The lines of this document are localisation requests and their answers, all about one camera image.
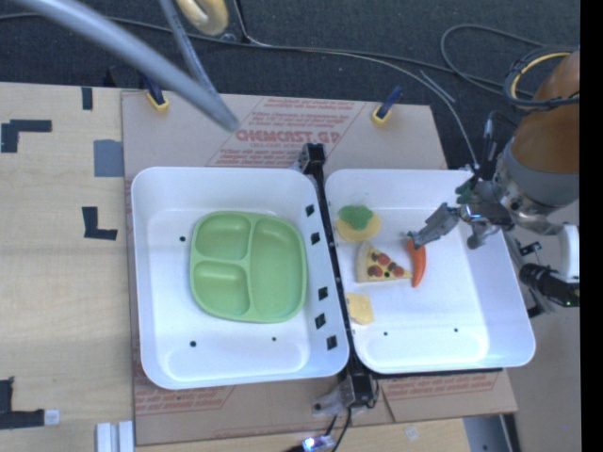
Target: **cardboard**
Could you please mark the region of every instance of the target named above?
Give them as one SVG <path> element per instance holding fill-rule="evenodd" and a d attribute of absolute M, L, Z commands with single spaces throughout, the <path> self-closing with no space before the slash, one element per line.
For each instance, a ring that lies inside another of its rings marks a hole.
<path fill-rule="evenodd" d="M 314 415 L 313 399 L 337 378 L 294 380 L 168 391 L 153 385 L 139 361 L 136 271 L 132 252 L 129 187 L 152 166 L 294 167 L 306 142 L 321 142 L 325 174 L 344 168 L 446 169 L 432 113 L 426 106 L 395 105 L 377 127 L 378 103 L 224 95 L 239 118 L 233 134 L 177 95 L 157 113 L 144 92 L 122 95 L 126 219 L 134 360 L 137 445 L 323 431 L 332 416 Z M 374 409 L 354 415 L 351 425 L 514 412 L 505 371 L 380 380 Z M 345 420 L 338 417 L 338 426 Z"/>

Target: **wooden surface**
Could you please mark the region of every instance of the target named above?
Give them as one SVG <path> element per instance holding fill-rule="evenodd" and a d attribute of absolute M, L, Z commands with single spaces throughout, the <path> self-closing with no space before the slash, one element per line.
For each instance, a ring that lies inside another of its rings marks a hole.
<path fill-rule="evenodd" d="M 58 409 L 60 424 L 0 430 L 0 450 L 92 451 L 101 422 L 132 420 L 124 182 L 95 177 L 93 142 L 122 140 L 120 91 L 0 84 L 0 122 L 51 120 L 0 153 L 0 379 L 14 377 L 12 409 Z M 115 241 L 84 237 L 83 206 Z M 138 447 L 163 451 L 274 451 L 300 434 Z M 348 430 L 341 451 L 468 451 L 462 419 Z"/>

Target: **pizza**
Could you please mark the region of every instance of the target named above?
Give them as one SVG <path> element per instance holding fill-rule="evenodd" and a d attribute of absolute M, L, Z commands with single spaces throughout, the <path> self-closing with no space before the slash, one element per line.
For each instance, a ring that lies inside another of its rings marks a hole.
<path fill-rule="evenodd" d="M 358 249 L 355 275 L 356 281 L 360 283 L 413 277 L 413 273 L 392 260 L 387 253 L 375 248 L 369 241 L 364 241 Z"/>

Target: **white plastic container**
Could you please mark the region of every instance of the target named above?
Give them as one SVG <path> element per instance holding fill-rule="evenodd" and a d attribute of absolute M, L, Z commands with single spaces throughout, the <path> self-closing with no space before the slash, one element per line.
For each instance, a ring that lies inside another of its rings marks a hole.
<path fill-rule="evenodd" d="M 291 169 L 149 168 L 131 188 L 142 367 L 168 389 L 332 376 L 348 361 L 317 194 Z M 305 304 L 282 323 L 217 318 L 194 301 L 190 239 L 224 210 L 289 220 L 304 237 Z"/>
<path fill-rule="evenodd" d="M 371 242 L 404 262 L 403 240 L 468 173 L 449 170 L 350 169 L 333 173 L 326 193 L 334 220 L 347 204 L 382 218 Z M 332 376 L 350 356 L 341 302 L 313 182 L 292 169 L 150 168 L 131 189 L 145 373 L 169 389 Z M 204 313 L 188 283 L 195 223 L 214 211 L 267 213 L 293 223 L 305 239 L 307 298 L 282 323 L 230 321 Z M 370 296 L 375 321 L 351 321 L 358 358 L 383 374 L 519 366 L 535 344 L 511 259 L 500 234 L 469 250 L 468 225 L 427 248 L 427 270 L 407 280 L 357 283 L 357 244 L 335 234 L 346 292 Z"/>

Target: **blue clip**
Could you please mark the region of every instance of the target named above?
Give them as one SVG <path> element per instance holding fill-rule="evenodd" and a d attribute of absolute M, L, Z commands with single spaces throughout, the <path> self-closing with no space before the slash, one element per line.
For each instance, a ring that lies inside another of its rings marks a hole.
<path fill-rule="evenodd" d="M 149 102 L 156 110 L 163 112 L 168 105 L 170 105 L 170 101 L 164 97 L 161 87 L 148 75 L 145 75 L 142 72 L 139 72 L 139 75 L 144 82 L 144 85 L 149 90 L 147 92 L 147 99 L 149 99 Z"/>
<path fill-rule="evenodd" d="M 389 118 L 392 105 L 399 101 L 402 96 L 402 88 L 395 86 L 383 104 L 379 105 L 370 116 L 370 119 L 376 124 L 384 124 Z"/>

